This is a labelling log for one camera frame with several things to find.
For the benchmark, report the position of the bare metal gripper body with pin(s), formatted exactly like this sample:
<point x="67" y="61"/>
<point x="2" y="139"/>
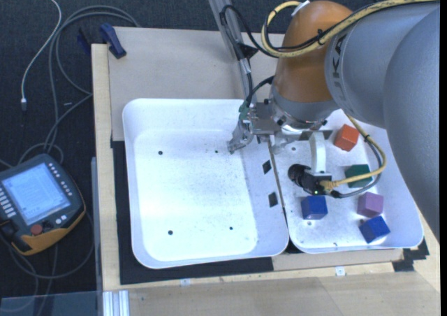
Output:
<point x="264" y="120"/>

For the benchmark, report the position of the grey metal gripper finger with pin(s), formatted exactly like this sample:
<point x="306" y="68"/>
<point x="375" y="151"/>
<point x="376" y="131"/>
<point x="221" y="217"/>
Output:
<point x="279" y="143"/>
<point x="241" y="138"/>

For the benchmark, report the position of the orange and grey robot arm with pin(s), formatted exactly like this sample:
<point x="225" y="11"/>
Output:
<point x="384" y="63"/>

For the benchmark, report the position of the orange cube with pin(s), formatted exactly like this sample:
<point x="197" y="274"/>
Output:
<point x="346" y="137"/>

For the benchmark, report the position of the blue cube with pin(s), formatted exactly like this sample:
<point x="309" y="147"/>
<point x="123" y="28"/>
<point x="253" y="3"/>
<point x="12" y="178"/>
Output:
<point x="374" y="229"/>
<point x="313" y="207"/>

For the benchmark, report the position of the white plastic tray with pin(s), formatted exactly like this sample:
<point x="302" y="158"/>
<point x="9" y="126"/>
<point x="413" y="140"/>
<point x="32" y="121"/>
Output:
<point x="195" y="195"/>
<point x="342" y="234"/>

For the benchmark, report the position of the green cube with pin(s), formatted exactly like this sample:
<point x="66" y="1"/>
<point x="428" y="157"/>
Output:
<point x="358" y="175"/>

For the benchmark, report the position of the pale flat board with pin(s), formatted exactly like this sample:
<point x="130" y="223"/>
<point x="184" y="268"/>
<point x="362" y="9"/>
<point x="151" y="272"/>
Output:
<point x="174" y="70"/>

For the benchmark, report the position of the purple cube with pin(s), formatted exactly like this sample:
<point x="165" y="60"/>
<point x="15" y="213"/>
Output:
<point x="370" y="204"/>

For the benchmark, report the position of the black cylinder on white bracket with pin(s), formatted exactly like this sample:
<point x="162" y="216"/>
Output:
<point x="316" y="157"/>

